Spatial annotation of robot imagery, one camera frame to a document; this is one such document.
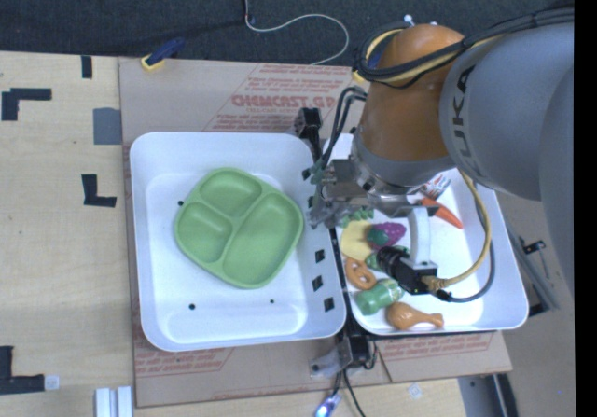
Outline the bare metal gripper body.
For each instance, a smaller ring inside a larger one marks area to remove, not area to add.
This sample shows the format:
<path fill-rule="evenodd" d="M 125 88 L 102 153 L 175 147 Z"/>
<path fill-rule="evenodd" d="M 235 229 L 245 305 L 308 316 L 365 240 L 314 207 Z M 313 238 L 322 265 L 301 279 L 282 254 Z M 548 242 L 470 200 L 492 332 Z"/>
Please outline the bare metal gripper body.
<path fill-rule="evenodd" d="M 334 159 L 320 184 L 320 221 L 364 219 L 373 211 L 391 218 L 406 217 L 418 207 L 408 198 L 415 190 L 382 179 L 357 160 Z"/>

